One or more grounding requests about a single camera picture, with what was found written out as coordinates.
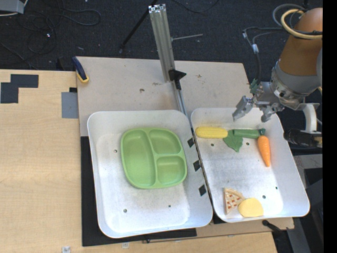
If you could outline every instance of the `orange carrot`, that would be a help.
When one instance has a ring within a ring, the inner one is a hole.
[[[265,135],[259,136],[257,139],[259,151],[267,167],[270,166],[270,143],[268,137]]]

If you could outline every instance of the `pizza slice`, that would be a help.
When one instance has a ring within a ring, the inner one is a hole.
[[[223,189],[223,200],[224,200],[224,206],[225,206],[225,214],[229,214],[231,211],[233,211],[235,208],[238,207],[238,205],[245,199],[245,197],[241,194],[241,192],[238,192],[231,188],[224,188]]]

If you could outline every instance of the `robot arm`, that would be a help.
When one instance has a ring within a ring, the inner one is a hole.
[[[296,133],[310,137],[313,141],[297,141],[298,138],[294,138],[295,131],[287,132],[285,138],[299,145],[319,147],[322,142],[321,139],[317,141],[315,112],[319,104],[307,104],[304,99],[322,87],[323,8],[315,8],[305,13],[299,11],[301,18],[294,29],[291,29],[284,19],[294,12],[298,10],[291,9],[282,15],[282,26],[290,36],[272,70],[270,82],[257,83],[251,90],[254,97],[243,96],[236,106],[233,119],[246,115],[253,105],[263,112],[262,122],[268,121],[272,114],[283,111],[285,107],[303,111],[306,129],[299,131],[300,134],[297,131]]]

